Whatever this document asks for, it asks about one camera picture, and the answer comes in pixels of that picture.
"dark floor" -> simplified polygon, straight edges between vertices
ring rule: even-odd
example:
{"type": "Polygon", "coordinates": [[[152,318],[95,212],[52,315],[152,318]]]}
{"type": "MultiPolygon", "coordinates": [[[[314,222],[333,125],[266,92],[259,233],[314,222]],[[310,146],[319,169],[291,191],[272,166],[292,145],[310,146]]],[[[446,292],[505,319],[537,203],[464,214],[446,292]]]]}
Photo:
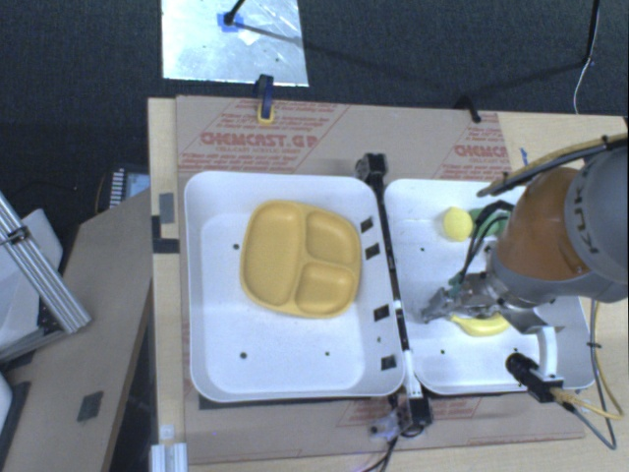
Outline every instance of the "dark floor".
{"type": "MultiPolygon", "coordinates": [[[[593,0],[298,1],[311,86],[278,97],[574,110],[593,0]]],[[[629,0],[601,0],[582,113],[627,115],[628,29],[629,0]]],[[[161,78],[160,0],[0,0],[0,58],[0,191],[62,238],[115,163],[146,163],[147,98],[251,94],[161,78]]]]}

